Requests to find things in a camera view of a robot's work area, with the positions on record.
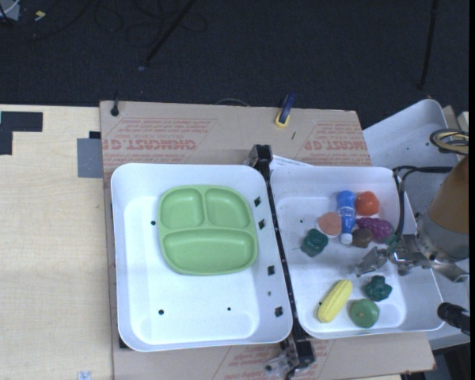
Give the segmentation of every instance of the wooden table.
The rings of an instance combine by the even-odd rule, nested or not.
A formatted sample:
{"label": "wooden table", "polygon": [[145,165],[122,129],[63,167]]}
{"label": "wooden table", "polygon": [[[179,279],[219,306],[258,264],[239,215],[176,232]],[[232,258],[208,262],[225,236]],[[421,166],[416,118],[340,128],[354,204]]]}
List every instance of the wooden table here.
{"label": "wooden table", "polygon": [[[13,154],[0,156],[0,378],[111,379],[103,182],[79,178],[77,162],[77,140],[101,129],[100,110],[0,111],[44,114],[42,133],[14,132]],[[423,370],[428,342],[422,333],[412,341],[425,349]]]}

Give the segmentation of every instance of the metal pole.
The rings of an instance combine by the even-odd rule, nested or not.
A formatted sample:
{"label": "metal pole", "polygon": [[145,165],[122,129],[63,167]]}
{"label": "metal pole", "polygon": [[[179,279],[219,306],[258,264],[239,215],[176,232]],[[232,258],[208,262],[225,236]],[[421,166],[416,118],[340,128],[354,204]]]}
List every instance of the metal pole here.
{"label": "metal pole", "polygon": [[433,33],[435,31],[436,14],[438,13],[438,4],[439,0],[433,0],[433,4],[431,6],[431,20],[429,21],[429,31],[427,34],[426,54],[424,56],[424,65],[422,68],[422,75],[420,76],[420,82],[417,85],[419,90],[424,88],[426,74],[428,73],[429,59],[431,58],[431,46],[433,44]]}
{"label": "metal pole", "polygon": [[187,3],[187,5],[181,10],[181,12],[178,14],[176,20],[173,21],[173,23],[170,25],[169,29],[165,32],[165,34],[161,37],[161,39],[153,47],[150,54],[146,57],[144,65],[140,66],[139,70],[145,70],[148,67],[148,65],[150,64],[150,60],[152,60],[152,58],[155,56],[155,54],[158,52],[158,50],[167,41],[167,38],[169,38],[169,36],[173,33],[174,29],[180,24],[181,20],[183,20],[183,17],[192,8],[192,6],[195,2],[196,2],[196,0],[190,0]]}

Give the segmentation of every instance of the orange object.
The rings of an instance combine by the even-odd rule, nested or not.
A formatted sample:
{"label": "orange object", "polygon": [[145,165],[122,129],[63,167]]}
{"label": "orange object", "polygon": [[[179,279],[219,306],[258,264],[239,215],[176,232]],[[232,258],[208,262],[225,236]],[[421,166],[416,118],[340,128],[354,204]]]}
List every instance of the orange object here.
{"label": "orange object", "polygon": [[442,228],[469,234],[469,157],[449,173],[427,212]]}
{"label": "orange object", "polygon": [[371,217],[378,213],[380,202],[373,192],[362,192],[355,198],[355,212],[358,215]]}
{"label": "orange object", "polygon": [[341,217],[336,212],[327,212],[317,219],[318,229],[329,238],[341,234]]}

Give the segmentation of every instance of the green plate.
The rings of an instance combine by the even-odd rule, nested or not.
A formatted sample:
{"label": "green plate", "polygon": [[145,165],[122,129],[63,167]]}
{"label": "green plate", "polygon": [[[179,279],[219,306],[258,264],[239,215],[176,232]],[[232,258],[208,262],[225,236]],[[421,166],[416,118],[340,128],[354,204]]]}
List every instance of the green plate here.
{"label": "green plate", "polygon": [[198,276],[234,273],[257,258],[252,212],[232,188],[172,188],[160,198],[157,223],[162,255],[176,272]]}

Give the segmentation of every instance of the purple grapes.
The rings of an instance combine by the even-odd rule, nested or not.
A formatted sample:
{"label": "purple grapes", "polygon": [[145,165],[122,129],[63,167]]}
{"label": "purple grapes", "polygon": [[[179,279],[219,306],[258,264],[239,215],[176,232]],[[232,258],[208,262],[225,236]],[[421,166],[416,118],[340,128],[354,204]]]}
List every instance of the purple grapes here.
{"label": "purple grapes", "polygon": [[388,221],[380,218],[362,217],[357,220],[359,228],[369,228],[376,242],[382,242],[392,234],[392,228]]}

